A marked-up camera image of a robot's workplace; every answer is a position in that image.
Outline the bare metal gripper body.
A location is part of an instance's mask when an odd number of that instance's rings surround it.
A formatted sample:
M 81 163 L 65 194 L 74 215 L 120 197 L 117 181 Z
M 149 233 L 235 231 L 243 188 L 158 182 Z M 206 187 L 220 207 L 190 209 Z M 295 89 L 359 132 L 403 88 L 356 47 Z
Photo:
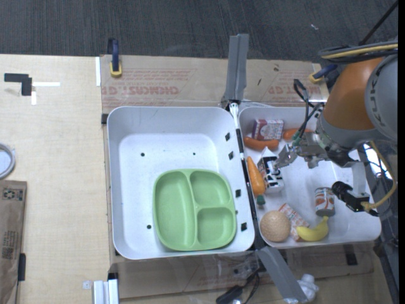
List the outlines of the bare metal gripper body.
M 293 142 L 294 151 L 310 169 L 317 167 L 319 162 L 330 160 L 327 152 L 319 145 L 317 137 L 314 132 L 304 132 Z

